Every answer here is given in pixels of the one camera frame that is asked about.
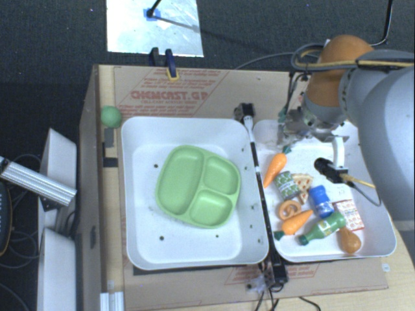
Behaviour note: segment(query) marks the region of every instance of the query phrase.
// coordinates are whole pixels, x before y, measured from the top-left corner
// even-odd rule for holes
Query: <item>orange ring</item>
[[[300,212],[300,203],[296,202],[295,200],[286,200],[279,206],[278,216],[281,220],[286,220],[288,218],[291,218],[291,216],[299,214]]]

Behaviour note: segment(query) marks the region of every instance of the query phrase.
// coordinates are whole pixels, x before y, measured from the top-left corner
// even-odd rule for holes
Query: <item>orange carrot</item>
[[[272,180],[278,175],[279,172],[281,172],[281,169],[284,168],[286,163],[287,156],[284,153],[278,153],[272,158],[264,177],[264,188],[270,185]]]
[[[274,232],[274,237],[277,240],[280,240],[284,235],[293,235],[299,230],[309,217],[312,215],[313,210],[306,210],[301,212],[300,214],[291,216],[291,218],[286,219],[281,226],[280,231]]]

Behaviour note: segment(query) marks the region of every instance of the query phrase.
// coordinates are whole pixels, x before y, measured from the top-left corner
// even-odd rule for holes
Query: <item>green bottle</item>
[[[346,219],[343,214],[335,211],[332,215],[317,222],[307,234],[301,235],[299,237],[300,243],[304,246],[315,238],[325,238],[345,225]]]

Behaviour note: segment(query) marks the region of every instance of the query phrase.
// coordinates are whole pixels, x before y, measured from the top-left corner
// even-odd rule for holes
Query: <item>white plastic tray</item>
[[[133,117],[121,131],[127,253],[144,270],[255,264],[268,253],[261,198],[245,127],[230,119]],[[194,145],[232,161],[241,191],[230,220],[216,229],[165,214],[156,203],[158,175],[170,151]]]
[[[254,128],[254,136],[257,143],[257,152],[262,175],[264,176],[272,157],[278,152],[276,146],[278,123],[274,120],[259,121]],[[357,129],[350,123],[338,128],[339,135],[349,135],[344,143],[344,163],[349,168],[352,176],[370,182],[369,174],[364,166],[364,161],[359,148]],[[333,184],[314,168],[314,161],[318,157],[324,157],[333,161],[333,147],[331,143],[321,143],[315,138],[304,139],[296,143],[292,152],[287,155],[287,164],[283,170],[291,173],[310,174],[314,177],[313,186],[324,185],[332,202],[353,199],[357,210],[363,220],[364,229],[355,231],[362,241],[362,247],[353,255],[344,253],[340,249],[338,234],[332,234],[323,240],[312,240],[306,246],[300,245],[296,237],[307,232],[319,220],[313,214],[308,222],[294,236],[283,236],[280,241],[274,240],[279,254],[291,262],[313,262],[323,260],[338,260],[364,257],[382,257],[394,252],[396,248],[396,236],[390,221],[390,216],[382,204],[380,207],[372,205],[365,197],[354,189],[344,184]],[[377,201],[376,192],[365,186],[361,186],[371,199]],[[275,184],[265,189],[265,198],[268,204],[269,217],[272,230],[281,229],[281,220],[276,215],[276,209],[283,201]],[[302,207],[303,210],[312,209],[309,200]]]

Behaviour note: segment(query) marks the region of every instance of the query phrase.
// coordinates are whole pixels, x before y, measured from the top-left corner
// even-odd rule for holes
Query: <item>green plate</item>
[[[241,188],[238,168],[213,152],[190,145],[167,157],[156,185],[156,201],[167,214],[199,227],[224,225]]]

